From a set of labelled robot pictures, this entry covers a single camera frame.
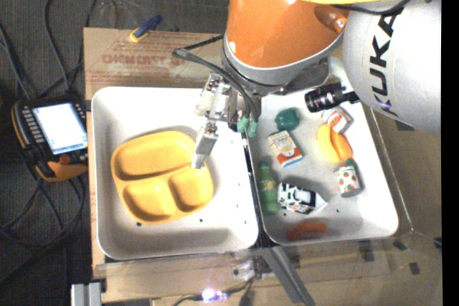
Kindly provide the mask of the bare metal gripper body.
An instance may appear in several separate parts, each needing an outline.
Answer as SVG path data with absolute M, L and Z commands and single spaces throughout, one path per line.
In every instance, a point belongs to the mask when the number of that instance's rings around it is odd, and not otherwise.
M 225 121 L 230 125 L 258 124 L 260 109 L 248 92 L 232 78 L 210 72 L 204 83 L 195 113 L 208 120 Z

